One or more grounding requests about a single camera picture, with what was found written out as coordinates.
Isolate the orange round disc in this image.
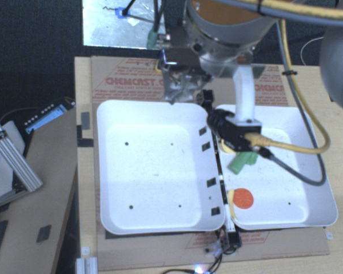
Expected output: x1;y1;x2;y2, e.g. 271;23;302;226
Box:
233;188;255;210

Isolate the green toy vegetable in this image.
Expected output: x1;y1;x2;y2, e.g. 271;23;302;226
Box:
227;151;258;175

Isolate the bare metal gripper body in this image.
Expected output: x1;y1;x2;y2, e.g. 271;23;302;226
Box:
159;37;256;78

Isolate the yellow toy piece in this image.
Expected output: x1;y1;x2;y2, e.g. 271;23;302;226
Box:
219;139;237;155

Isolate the white plastic tray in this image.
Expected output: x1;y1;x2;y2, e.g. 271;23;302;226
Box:
96;99;227;236
214;104;339;231

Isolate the black block with thin wires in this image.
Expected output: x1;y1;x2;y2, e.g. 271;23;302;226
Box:
203;229;243;257

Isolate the brown cardboard board, red print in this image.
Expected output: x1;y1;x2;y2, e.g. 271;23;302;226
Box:
90;55;331;271

